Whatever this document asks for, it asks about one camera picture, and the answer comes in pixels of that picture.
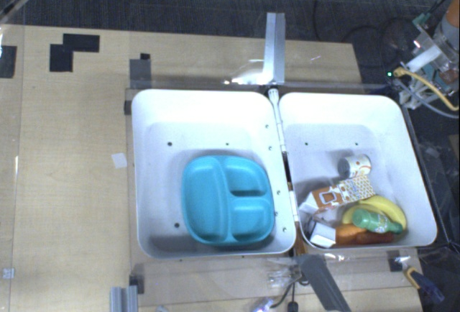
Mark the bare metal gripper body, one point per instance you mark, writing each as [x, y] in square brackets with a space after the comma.
[448, 51]

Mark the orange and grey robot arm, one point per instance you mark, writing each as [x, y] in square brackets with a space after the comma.
[454, 10]

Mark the white plastic tray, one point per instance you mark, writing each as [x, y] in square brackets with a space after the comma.
[161, 116]
[323, 123]

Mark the white and orange can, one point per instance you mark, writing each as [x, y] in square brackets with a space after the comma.
[355, 164]

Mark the yellow banana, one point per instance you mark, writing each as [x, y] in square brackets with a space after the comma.
[384, 204]

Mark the orange and white patterned carton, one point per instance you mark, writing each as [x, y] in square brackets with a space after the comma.
[354, 188]

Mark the green bottle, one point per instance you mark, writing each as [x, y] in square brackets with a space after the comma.
[372, 220]

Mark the red-brown sausage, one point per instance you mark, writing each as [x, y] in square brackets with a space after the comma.
[377, 238]

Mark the white plastic packet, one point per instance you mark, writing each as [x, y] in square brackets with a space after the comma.
[308, 205]

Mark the orange carrot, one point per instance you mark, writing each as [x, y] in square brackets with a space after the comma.
[345, 234]

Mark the small white box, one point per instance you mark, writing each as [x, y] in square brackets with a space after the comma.
[321, 234]

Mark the blue divided plate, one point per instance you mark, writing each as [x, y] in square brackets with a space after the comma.
[205, 195]

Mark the pale wood board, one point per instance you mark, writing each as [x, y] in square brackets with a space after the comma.
[72, 177]

